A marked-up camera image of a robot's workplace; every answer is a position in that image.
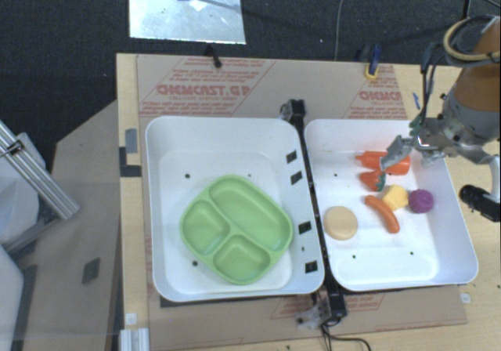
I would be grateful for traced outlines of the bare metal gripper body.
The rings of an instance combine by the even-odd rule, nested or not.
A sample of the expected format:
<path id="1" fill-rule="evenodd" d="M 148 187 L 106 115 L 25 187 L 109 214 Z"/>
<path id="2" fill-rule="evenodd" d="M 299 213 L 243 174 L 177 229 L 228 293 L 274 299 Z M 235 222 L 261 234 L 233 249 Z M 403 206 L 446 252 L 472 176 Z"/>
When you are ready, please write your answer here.
<path id="1" fill-rule="evenodd" d="M 419 152 L 439 150 L 446 153 L 446 157 L 461 156 L 474 164 L 490 162 L 490 154 L 483 149 L 487 140 L 477 136 L 457 118 L 425 118 L 421 121 L 416 117 L 409 124 L 409 134 Z"/>

